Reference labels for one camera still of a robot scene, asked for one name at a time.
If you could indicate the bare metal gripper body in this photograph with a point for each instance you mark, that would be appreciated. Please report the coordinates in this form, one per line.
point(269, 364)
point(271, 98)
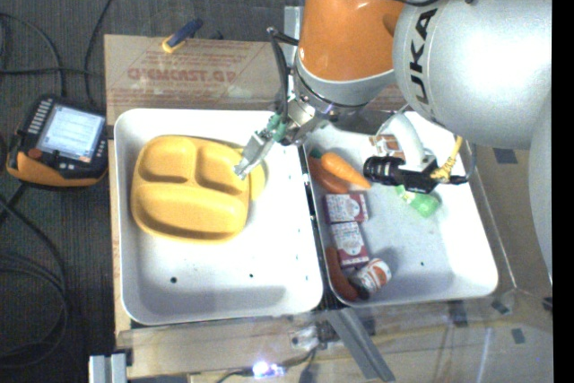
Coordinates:
point(301, 116)

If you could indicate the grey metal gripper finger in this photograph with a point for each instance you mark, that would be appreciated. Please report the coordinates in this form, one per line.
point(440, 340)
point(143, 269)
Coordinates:
point(261, 154)
point(249, 153)

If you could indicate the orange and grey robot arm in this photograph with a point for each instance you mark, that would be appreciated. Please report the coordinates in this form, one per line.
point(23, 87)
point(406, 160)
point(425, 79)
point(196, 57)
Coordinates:
point(471, 58)

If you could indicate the orange carrot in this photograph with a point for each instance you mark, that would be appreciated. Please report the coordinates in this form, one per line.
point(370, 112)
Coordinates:
point(343, 168)

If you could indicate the yellow divided plate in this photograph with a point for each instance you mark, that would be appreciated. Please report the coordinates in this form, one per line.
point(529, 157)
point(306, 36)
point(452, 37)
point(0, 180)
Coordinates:
point(188, 202)

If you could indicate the orange and white packet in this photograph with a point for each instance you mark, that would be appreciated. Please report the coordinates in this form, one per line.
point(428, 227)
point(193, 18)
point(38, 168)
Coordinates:
point(389, 144)

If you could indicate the maroon and white carton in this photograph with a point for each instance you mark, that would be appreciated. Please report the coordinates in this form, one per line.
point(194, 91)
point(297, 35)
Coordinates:
point(346, 207)
point(350, 243)

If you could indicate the brown cardboard board red print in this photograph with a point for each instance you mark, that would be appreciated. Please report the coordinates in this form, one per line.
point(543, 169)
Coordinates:
point(188, 74)

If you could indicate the white plastic tray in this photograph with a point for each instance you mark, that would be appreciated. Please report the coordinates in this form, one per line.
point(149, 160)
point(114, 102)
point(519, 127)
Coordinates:
point(215, 273)
point(430, 255)

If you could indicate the green plastic bottle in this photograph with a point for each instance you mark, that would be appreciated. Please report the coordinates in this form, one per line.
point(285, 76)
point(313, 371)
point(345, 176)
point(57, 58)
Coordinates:
point(421, 202)

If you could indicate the red and white can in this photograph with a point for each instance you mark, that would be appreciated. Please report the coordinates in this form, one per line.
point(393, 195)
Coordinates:
point(373, 275)

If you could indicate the black cylinder on white bracket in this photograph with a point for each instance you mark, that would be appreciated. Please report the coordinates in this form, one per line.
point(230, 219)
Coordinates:
point(385, 169)

